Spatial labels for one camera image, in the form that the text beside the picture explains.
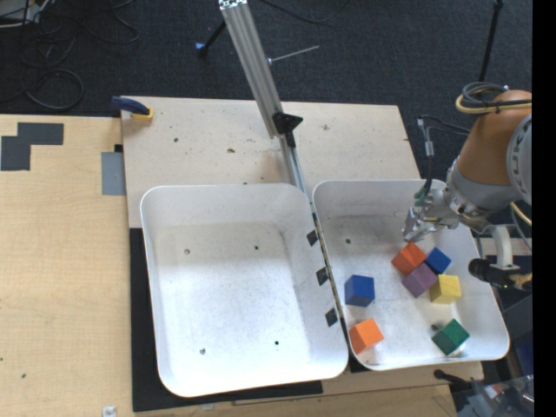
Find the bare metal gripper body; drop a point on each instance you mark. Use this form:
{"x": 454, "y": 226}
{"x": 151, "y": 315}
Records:
{"x": 443, "y": 209}

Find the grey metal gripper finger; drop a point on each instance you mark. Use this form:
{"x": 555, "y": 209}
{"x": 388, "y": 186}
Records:
{"x": 426, "y": 229}
{"x": 410, "y": 228}

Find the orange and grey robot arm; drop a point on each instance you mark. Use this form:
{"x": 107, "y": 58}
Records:
{"x": 491, "y": 146}

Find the orange cube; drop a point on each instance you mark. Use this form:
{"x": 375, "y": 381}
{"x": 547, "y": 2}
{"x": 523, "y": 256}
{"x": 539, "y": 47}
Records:
{"x": 366, "y": 335}
{"x": 408, "y": 259}

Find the white plastic tray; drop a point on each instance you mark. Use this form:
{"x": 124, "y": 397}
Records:
{"x": 382, "y": 215}
{"x": 234, "y": 293}

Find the small blue cube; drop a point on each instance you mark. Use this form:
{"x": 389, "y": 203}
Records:
{"x": 438, "y": 260}

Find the purple cube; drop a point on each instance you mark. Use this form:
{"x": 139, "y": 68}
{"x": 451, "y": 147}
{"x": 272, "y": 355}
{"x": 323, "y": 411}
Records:
{"x": 418, "y": 281}

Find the yellow cube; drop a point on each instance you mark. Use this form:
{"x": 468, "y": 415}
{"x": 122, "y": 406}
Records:
{"x": 445, "y": 288}

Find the large blue cube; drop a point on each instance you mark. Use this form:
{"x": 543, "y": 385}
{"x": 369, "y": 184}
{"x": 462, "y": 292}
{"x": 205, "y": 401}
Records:
{"x": 359, "y": 290}

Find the green cube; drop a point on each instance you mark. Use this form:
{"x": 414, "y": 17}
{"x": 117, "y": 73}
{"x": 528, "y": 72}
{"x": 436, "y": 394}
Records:
{"x": 451, "y": 336}

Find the pale wood board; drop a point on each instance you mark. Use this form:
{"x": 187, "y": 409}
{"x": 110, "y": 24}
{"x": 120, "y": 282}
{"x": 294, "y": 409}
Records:
{"x": 208, "y": 146}

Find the black cylinder on white bracket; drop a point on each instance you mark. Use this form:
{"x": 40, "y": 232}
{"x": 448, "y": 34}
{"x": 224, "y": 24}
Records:
{"x": 488, "y": 272}

